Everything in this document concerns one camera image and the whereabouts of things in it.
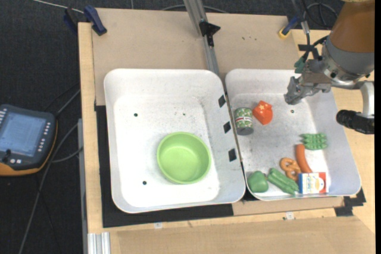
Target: toy vegetable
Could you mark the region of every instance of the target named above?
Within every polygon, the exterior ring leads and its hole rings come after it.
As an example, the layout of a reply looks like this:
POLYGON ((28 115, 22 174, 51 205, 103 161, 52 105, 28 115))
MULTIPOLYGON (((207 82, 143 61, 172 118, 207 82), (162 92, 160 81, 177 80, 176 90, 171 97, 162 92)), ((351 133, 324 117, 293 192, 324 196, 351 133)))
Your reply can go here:
POLYGON ((268 190, 268 183, 261 171, 254 171, 248 177, 248 186, 253 193, 263 193, 268 190))
POLYGON ((303 144, 298 144, 295 149, 296 161, 302 171, 302 173, 311 173, 312 169, 305 159, 305 147, 303 144))
POLYGON ((287 178, 279 170, 272 168, 270 169, 269 174, 267 175, 267 180, 277 187, 279 187, 285 193, 294 195, 295 192, 299 191, 299 186, 295 181, 290 178, 287 178))
POLYGON ((327 148, 327 136, 324 133, 304 133, 302 134, 305 148, 317 150, 327 148))

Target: pretzel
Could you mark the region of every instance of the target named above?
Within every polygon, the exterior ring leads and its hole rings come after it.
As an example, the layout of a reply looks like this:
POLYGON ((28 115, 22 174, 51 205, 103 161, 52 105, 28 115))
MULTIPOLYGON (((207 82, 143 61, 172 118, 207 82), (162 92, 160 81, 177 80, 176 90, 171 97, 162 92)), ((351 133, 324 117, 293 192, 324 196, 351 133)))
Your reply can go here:
POLYGON ((298 180, 298 174, 302 172, 298 163, 290 158, 282 158, 280 160, 280 167, 286 172, 286 176, 294 181, 298 180))

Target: wooden table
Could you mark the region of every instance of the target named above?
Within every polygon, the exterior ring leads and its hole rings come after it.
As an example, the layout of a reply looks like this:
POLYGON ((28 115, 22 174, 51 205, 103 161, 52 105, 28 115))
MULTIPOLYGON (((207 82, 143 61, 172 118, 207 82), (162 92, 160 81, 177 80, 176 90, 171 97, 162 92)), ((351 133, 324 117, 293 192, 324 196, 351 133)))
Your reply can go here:
MULTIPOLYGON (((105 73, 113 68, 206 69, 206 63, 202 40, 186 12, 98 13, 107 34, 97 36, 89 23, 79 24, 86 220, 89 234, 110 233, 112 254, 375 252, 374 136, 352 130, 345 132, 367 199, 354 208, 354 216, 336 216, 342 197, 240 201, 233 203, 232 217, 104 228, 94 105, 104 105, 105 73)), ((208 19, 221 26, 214 42, 222 79, 234 68, 292 69, 296 46, 305 43, 301 30, 279 39, 286 17, 210 13, 208 19)), ((313 31, 311 41, 327 34, 313 31)), ((359 91, 333 93, 339 109, 362 110, 359 91)))

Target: green pepper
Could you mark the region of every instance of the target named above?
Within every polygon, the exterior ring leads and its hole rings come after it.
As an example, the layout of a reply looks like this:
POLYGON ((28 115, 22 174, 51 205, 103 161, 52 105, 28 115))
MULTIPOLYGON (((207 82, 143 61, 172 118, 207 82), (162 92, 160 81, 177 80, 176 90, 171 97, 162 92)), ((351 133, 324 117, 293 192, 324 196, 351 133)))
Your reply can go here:
POLYGON ((295 192, 299 191, 299 186, 295 181, 283 175, 276 168, 270 169, 269 174, 267 175, 269 182, 273 183, 279 187, 283 192, 294 195, 295 192))
POLYGON ((268 183, 261 171, 254 171, 248 177, 248 186, 253 193, 264 193, 268 190, 268 183))

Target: toy food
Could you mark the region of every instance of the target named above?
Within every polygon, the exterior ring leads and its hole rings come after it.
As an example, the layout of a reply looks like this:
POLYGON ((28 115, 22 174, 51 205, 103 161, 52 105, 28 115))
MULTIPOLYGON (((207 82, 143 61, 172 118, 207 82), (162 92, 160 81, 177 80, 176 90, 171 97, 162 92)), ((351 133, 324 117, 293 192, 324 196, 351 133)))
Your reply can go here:
POLYGON ((299 189, 302 194, 328 193, 326 173, 300 174, 299 189))
POLYGON ((267 102, 260 101, 258 105, 252 110, 253 116, 262 123, 266 125, 273 119, 273 110, 271 105, 267 102))
POLYGON ((250 108, 237 108, 234 112, 234 121, 238 135, 247 136, 254 132, 254 127, 252 124, 252 111, 250 108))
POLYGON ((302 134, 305 148, 309 150, 324 149, 328 147, 327 136, 324 133, 304 133, 302 134))
POLYGON ((297 144, 296 146, 296 161, 302 171, 302 173, 311 173, 312 169, 305 159, 305 147, 303 144, 297 144))
POLYGON ((248 187, 253 193, 264 193, 268 190, 268 182, 261 171, 254 171, 248 177, 248 187))
POLYGON ((298 174, 300 174, 302 171, 295 160, 291 158, 282 158, 279 165, 280 168, 285 171, 287 177, 293 181, 298 180, 298 174))
POLYGON ((299 186, 297 183, 292 179, 287 178, 276 168, 270 169, 270 172, 267 175, 267 179, 269 182, 279 187, 285 193, 294 195, 295 192, 299 191, 299 186))

